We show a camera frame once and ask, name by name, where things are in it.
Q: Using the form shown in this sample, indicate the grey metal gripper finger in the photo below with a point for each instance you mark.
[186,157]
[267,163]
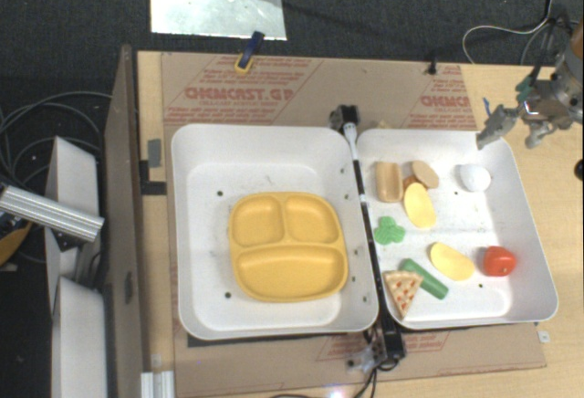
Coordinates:
[496,122]
[538,133]

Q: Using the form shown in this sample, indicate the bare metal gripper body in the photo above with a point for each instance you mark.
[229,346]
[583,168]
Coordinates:
[562,101]

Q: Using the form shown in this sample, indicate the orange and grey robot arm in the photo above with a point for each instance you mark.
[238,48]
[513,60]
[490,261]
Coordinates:
[576,54]

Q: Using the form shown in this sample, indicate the white egg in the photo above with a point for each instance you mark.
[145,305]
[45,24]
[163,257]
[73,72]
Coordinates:
[474,177]

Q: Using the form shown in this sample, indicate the brown bread roll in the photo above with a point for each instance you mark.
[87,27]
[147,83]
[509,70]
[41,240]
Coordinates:
[425,174]

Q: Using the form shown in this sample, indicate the small orange toy food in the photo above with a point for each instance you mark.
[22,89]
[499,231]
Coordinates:
[408,184]

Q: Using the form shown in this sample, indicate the yellow oval toy chip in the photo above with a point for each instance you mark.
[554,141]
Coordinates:
[451,261]
[420,206]

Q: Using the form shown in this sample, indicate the tan hot dog bun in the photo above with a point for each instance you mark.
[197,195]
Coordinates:
[388,181]

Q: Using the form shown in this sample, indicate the brown cardboard board, red print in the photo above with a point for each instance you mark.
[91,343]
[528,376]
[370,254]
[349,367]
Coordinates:
[374,86]

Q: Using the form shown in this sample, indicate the red toy tomato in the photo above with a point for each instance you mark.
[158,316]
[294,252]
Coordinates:
[497,260]

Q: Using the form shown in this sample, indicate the green toy lettuce leaf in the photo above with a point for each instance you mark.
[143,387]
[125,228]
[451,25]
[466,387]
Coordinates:
[389,231]

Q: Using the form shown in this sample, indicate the thin black and white rod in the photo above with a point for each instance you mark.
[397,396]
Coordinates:
[364,200]

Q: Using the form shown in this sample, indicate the green toy cucumber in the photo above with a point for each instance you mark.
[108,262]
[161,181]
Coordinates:
[431,282]

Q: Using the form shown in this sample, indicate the white plastic tray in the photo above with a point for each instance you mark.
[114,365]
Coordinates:
[205,296]
[474,300]

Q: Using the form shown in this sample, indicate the pizza slice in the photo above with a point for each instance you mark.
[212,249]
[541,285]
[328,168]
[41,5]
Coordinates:
[402,289]

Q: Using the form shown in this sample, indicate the yellow divided plate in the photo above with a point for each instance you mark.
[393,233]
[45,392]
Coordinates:
[287,270]

